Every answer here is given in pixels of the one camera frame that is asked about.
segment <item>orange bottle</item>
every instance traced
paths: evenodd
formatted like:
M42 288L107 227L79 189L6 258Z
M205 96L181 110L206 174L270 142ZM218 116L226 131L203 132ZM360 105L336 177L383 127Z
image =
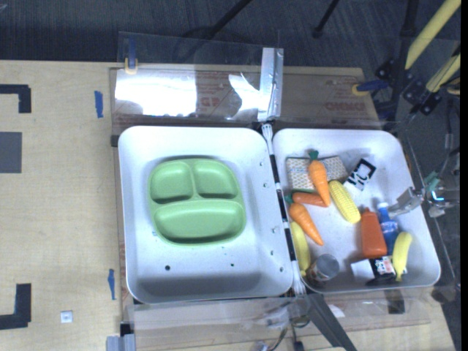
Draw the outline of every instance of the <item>orange bottle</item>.
M361 246L366 259L375 259L387 254L379 217L369 208L361 215Z

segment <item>toy banana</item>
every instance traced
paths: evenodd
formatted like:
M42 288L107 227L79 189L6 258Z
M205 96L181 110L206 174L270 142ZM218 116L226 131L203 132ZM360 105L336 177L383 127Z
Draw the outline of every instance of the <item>toy banana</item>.
M396 281L401 281L401 275L407 267L408 250L412 242L412 235L407 232L400 232L396 237L393 247L392 263L396 272Z
M296 222L291 222L290 229L292 233L292 242L294 243L294 250L298 259L299 268L302 277L305 277L306 270L311 264L311 257L309 252L309 245L307 244L304 231Z

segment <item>orange carrot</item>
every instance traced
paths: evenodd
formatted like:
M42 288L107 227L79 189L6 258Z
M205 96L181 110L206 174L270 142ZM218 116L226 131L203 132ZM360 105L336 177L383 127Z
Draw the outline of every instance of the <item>orange carrot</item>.
M310 217L307 208L300 203L290 205L290 216L316 244L323 246L322 237L319 234L314 221Z
M323 162L312 160L309 165L309 176L325 206L328 207L331 203L330 190L328 189L327 170Z
M292 201L294 203L303 203L318 205L319 207L326 207L322 197L316 192L294 192L292 194Z

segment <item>gray carpet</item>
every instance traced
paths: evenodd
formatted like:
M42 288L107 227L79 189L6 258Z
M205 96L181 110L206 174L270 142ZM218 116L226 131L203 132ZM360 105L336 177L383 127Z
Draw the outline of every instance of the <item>gray carpet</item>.
M179 37L210 26L239 0L0 0L0 59L115 61L118 33L128 31ZM421 30L444 0L420 0L416 29ZM284 48L291 66L361 67L368 79L391 56L397 57L407 0L341 0L320 39L312 38L331 0L254 0L215 37ZM461 10L412 69L426 82L461 40ZM376 105L388 94L376 96ZM410 105L399 107L404 116ZM459 141L459 119L453 119ZM415 150L425 175L442 157L445 106L412 125ZM461 280L459 207L437 219L448 249L445 276L452 287ZM460 290L441 300L457 350L461 349Z

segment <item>black tripod leg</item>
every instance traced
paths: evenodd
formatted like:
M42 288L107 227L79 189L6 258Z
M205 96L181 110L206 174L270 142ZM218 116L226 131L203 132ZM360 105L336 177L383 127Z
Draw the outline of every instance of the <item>black tripod leg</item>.
M215 23L206 37L203 39L213 39L214 36L223 28L225 27L243 8L247 6L252 0L240 0L234 7L230 9L217 23Z
M243 8L245 8L252 0L240 0L229 12L227 12L218 22L209 27L192 29L183 34L182 37L192 37L201 40L212 40ZM197 50L203 45L203 42L198 42L184 56L178 56L177 62L185 64Z
M328 19L330 18L331 14L335 10L336 6L338 5L340 0L333 0L330 5L328 6L327 11L322 17L322 20L318 24L317 27L314 28L314 31L312 32L312 36L314 38L320 38L322 36L322 30L325 24L327 23Z
M323 296L309 294L307 300L309 301L307 316L327 341L333 347L343 347L346 351L357 351Z
M400 99L400 94L403 91L404 84L406 83L407 72L405 70L405 65L408 57L408 52L410 51L411 40L415 36L415 21L416 15L418 13L419 0L408 0L407 11L401 28L400 37L401 37L401 46L399 57L396 60L395 67L392 69L392 72L395 74L395 82L392 85L392 97L390 104L393 108L393 113L388 119L388 121L395 121L396 110L398 108L398 103Z

